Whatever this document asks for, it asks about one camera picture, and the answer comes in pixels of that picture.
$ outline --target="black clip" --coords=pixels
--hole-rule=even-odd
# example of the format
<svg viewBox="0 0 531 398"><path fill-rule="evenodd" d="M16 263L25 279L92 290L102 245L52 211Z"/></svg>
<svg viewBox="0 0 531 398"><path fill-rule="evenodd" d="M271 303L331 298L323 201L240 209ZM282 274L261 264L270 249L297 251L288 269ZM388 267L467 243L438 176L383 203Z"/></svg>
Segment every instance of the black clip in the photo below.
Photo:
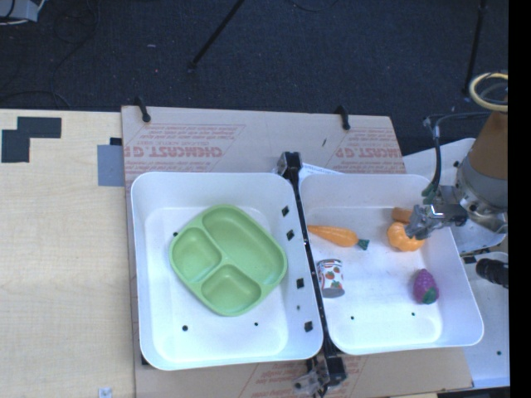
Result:
<svg viewBox="0 0 531 398"><path fill-rule="evenodd" d="M340 104L337 109L334 111L335 114L341 115L341 120L343 120L343 129L345 131L350 130L350 124L348 123L348 114L347 110Z"/></svg>
<svg viewBox="0 0 531 398"><path fill-rule="evenodd" d="M146 105L144 104L144 101L140 96L136 96L134 98L134 105L140 107L140 112L142 112L142 120L145 123L148 123L151 121L151 115L148 114L148 110L146 109Z"/></svg>

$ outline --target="toy can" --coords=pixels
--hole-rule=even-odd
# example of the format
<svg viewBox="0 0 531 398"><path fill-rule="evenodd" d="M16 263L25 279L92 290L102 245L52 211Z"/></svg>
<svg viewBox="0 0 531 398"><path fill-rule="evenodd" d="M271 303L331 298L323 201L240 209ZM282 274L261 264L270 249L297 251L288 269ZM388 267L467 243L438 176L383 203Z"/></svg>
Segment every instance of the toy can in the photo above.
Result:
<svg viewBox="0 0 531 398"><path fill-rule="evenodd" d="M317 276L324 298L337 298L345 293L342 267L341 260L336 259L321 260L317 263Z"/></svg>

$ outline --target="purple vegetable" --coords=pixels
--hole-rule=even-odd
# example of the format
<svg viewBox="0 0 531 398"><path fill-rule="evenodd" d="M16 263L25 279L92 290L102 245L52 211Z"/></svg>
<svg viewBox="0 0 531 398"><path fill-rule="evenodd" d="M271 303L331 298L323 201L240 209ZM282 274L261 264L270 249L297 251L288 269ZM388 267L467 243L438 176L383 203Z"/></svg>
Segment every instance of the purple vegetable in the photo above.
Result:
<svg viewBox="0 0 531 398"><path fill-rule="evenodd" d="M439 298L439 288L427 269L420 269L417 272L417 277L413 284L413 295L418 303L430 304Z"/></svg>

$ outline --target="white tray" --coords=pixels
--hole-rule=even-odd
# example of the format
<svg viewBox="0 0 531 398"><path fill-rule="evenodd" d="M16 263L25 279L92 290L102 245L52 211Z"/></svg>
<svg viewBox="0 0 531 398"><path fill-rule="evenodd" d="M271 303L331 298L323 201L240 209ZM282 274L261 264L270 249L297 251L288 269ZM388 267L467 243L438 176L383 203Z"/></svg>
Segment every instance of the white tray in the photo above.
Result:
<svg viewBox="0 0 531 398"><path fill-rule="evenodd" d="M272 173L147 172L134 181L131 204L140 347L149 364L180 370L304 360L319 352L319 310L295 195L284 178ZM252 216L288 259L280 284L237 317L207 308L179 281L168 259L173 233L217 204L238 206ZM289 212L283 215L286 207Z"/></svg>
<svg viewBox="0 0 531 398"><path fill-rule="evenodd" d="M311 175L300 185L308 225L350 228L370 240L367 250L341 248L309 233L314 261L343 261L345 294L324 299L329 334L354 355L476 344L483 336L480 311L449 228L434 231L413 252L394 250L386 231L395 206L421 202L424 177L398 174ZM416 303L412 276L428 269L441 296Z"/></svg>

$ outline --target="black pole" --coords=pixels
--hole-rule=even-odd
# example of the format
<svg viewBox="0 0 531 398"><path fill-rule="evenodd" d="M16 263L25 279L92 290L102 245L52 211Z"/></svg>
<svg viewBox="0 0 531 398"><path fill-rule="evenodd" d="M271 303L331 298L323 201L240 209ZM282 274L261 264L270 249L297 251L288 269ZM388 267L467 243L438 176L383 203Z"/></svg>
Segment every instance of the black pole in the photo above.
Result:
<svg viewBox="0 0 531 398"><path fill-rule="evenodd" d="M474 42L472 43L472 53L470 55L470 61L468 65L468 72L466 74L465 86L463 87L463 94L468 95L468 87L474 74L475 58L478 53L478 45L480 43L481 27L483 26L483 17L487 13L487 0L481 0L480 7L478 8L478 22L475 25Z"/></svg>
<svg viewBox="0 0 531 398"><path fill-rule="evenodd" d="M225 16L225 19L223 19L222 23L217 27L217 29L214 31L214 33L210 36L210 38L207 40L207 42L204 44L202 49L196 54L196 56L190 61L188 64L188 72L194 72L197 63L201 60L201 58L204 56L204 54L207 52L208 48L212 45L212 43L217 39L217 36L219 36L223 28L227 25L227 23L232 19L232 17L236 14L240 6L244 3L245 0L238 0L236 4L233 6L231 11Z"/></svg>

